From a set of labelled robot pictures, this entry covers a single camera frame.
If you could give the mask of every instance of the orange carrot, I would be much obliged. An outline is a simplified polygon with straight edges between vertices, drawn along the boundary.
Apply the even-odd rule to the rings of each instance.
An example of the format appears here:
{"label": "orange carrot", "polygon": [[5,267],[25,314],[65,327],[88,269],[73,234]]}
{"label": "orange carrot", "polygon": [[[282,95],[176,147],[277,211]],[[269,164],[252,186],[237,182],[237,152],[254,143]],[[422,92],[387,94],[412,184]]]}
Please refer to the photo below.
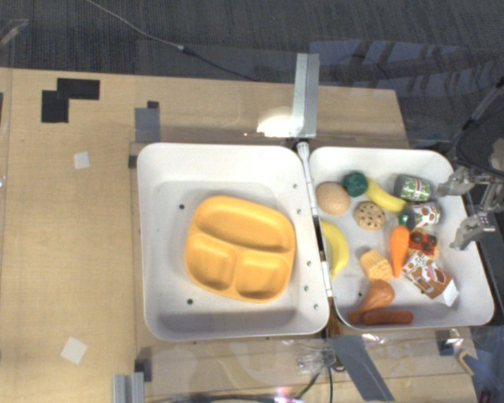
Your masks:
{"label": "orange carrot", "polygon": [[409,238],[411,237],[409,229],[405,227],[406,221],[407,215],[400,215],[400,225],[394,227],[390,235],[390,259],[392,262],[392,273],[397,278],[402,273],[402,267],[407,259]]}

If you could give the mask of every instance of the white square marker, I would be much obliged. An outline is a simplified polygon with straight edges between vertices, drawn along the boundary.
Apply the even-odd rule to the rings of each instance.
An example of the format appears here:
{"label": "white square marker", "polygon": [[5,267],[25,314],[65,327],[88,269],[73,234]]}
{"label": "white square marker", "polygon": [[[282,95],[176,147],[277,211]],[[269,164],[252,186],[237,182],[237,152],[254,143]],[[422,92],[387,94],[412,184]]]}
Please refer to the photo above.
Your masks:
{"label": "white square marker", "polygon": [[75,154],[75,169],[87,169],[90,166],[90,156],[87,152]]}
{"label": "white square marker", "polygon": [[79,364],[84,357],[84,353],[87,350],[87,345],[82,343],[80,340],[75,338],[69,338],[63,350],[61,351],[61,356],[71,361],[72,363]]}

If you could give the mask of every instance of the can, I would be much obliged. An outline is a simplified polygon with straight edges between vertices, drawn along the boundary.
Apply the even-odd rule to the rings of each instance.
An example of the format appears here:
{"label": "can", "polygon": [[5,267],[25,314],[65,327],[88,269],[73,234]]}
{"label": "can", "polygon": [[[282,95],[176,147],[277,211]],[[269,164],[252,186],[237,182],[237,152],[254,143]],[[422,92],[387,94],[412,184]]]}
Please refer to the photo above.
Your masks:
{"label": "can", "polygon": [[427,202],[432,191],[431,182],[409,175],[399,175],[394,184],[394,196],[410,202]]}
{"label": "can", "polygon": [[403,215],[407,215],[407,228],[414,230],[428,225],[436,224],[440,221],[441,211],[434,201],[409,205],[403,209]]}

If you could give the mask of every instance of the green can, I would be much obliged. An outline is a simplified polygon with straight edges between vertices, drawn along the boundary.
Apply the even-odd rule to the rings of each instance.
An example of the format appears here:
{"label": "green can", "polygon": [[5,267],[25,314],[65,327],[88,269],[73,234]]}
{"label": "green can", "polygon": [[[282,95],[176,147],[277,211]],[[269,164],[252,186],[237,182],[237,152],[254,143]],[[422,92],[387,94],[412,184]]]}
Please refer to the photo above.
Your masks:
{"label": "green can", "polygon": [[427,202],[431,198],[431,182],[409,175],[399,175],[394,184],[394,196],[410,202]]}

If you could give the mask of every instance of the banana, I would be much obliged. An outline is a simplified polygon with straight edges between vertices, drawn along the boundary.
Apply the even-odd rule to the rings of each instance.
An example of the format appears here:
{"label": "banana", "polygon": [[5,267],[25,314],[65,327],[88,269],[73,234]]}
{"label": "banana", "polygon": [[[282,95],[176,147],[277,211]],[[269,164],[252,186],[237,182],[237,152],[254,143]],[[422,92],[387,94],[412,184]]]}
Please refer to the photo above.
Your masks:
{"label": "banana", "polygon": [[330,279],[333,280],[338,272],[345,267],[349,260],[349,247],[344,234],[329,221],[321,220],[321,231],[331,249]]}
{"label": "banana", "polygon": [[366,178],[366,180],[368,181],[368,189],[365,194],[377,206],[382,207],[389,212],[399,213],[407,205],[405,200],[391,196],[370,178]]}

